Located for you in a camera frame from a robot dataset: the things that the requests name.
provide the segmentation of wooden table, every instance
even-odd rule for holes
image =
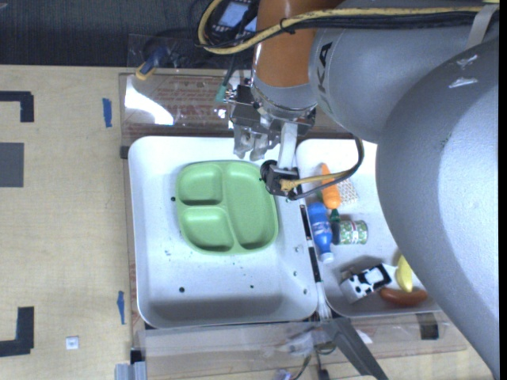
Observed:
[[[29,91],[35,100],[33,123],[20,122],[18,103],[0,102],[0,143],[25,144],[23,187],[0,188],[0,340],[14,339],[18,307],[35,311],[34,348],[0,358],[0,378],[107,379],[117,363],[129,360],[118,83],[126,71],[0,66],[0,90]],[[111,102],[111,127],[103,99]],[[125,294],[124,324],[119,291]],[[79,337],[78,349],[66,349],[69,336]],[[470,347],[379,363],[391,378],[491,378]],[[331,378],[357,376],[349,363],[328,369]],[[271,370],[214,378],[272,376]],[[312,368],[301,377],[316,378]]]

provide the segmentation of white bottle cap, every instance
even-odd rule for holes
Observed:
[[[331,252],[326,252],[326,253],[323,253],[321,256],[320,256],[320,260],[322,263],[324,264],[328,264],[328,263],[331,263],[334,261],[334,255],[331,253]]]

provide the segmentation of dark background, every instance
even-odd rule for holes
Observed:
[[[131,34],[187,36],[209,1],[0,0],[0,63],[124,67]]]

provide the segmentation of black square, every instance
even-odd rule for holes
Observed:
[[[0,187],[23,187],[25,144],[0,142]]]

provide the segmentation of green divided plate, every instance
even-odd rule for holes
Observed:
[[[212,254],[248,253],[273,243],[276,205],[259,177],[259,168],[245,161],[205,161],[183,168],[176,205],[187,243]]]

